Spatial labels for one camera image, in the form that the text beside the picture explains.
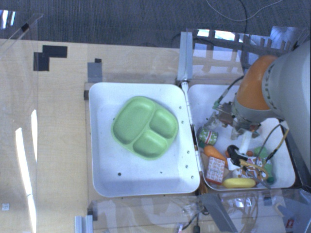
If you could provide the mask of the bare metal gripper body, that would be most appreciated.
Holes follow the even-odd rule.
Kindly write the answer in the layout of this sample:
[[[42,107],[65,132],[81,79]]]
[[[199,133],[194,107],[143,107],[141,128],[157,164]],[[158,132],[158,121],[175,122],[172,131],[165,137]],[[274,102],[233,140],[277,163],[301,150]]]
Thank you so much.
[[[245,133],[249,133],[251,138],[259,136],[258,129],[261,123],[243,116],[244,107],[237,102],[215,105],[215,110],[218,111],[216,118],[221,122],[222,126],[230,125],[232,127],[231,138],[238,138]]]

